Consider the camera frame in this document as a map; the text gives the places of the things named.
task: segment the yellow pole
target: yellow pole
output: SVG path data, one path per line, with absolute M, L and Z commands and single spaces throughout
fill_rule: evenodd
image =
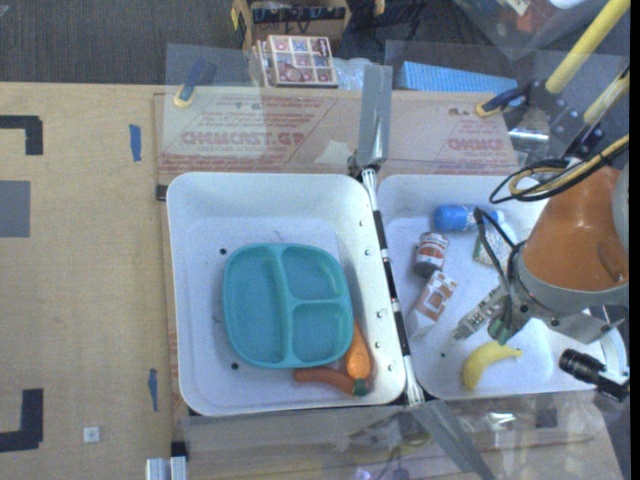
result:
M 629 91 L 630 77 L 631 71 L 629 70 L 609 84 L 609 87 L 598 96 L 598 99 L 582 115 L 586 124 L 594 124 Z
M 545 87 L 549 93 L 560 94 L 562 92 L 587 60 L 588 55 L 593 53 L 630 5 L 631 0 L 609 0 L 607 2 L 607 5 L 547 80 Z

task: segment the gray square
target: gray square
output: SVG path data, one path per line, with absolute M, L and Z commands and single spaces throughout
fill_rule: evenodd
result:
M 28 238 L 31 182 L 0 180 L 0 238 Z

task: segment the yellow banana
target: yellow banana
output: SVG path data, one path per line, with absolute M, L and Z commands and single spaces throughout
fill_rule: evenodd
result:
M 509 357 L 520 357 L 522 350 L 500 345 L 497 341 L 491 340 L 476 348 L 464 362 L 462 368 L 462 382 L 468 390 L 475 389 L 484 370 L 502 359 Z

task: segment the teal divided tray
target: teal divided tray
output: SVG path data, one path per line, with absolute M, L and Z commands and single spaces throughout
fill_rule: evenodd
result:
M 260 243 L 237 249 L 225 263 L 222 306 L 231 346 L 256 366 L 331 363 L 353 338 L 344 272 L 317 247 Z

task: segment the can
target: can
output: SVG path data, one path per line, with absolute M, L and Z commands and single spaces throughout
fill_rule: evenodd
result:
M 444 235 L 432 231 L 422 233 L 413 271 L 420 277 L 428 279 L 436 270 L 442 270 L 448 245 L 449 239 Z

